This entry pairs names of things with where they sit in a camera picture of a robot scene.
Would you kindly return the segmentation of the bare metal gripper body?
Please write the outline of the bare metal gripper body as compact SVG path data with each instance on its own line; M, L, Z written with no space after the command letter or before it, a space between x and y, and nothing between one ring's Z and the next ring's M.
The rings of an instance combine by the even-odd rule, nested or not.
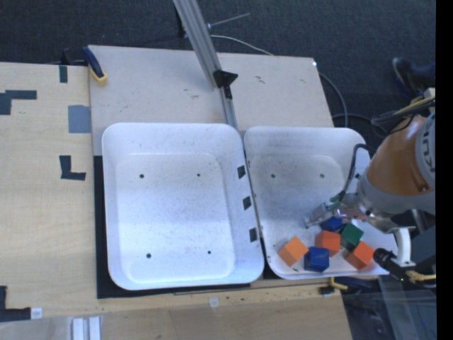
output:
M395 231L396 224L389 213L374 206L374 204L359 193L339 194L330 198L330 210L335 217L346 221L352 219L367 222L379 231Z

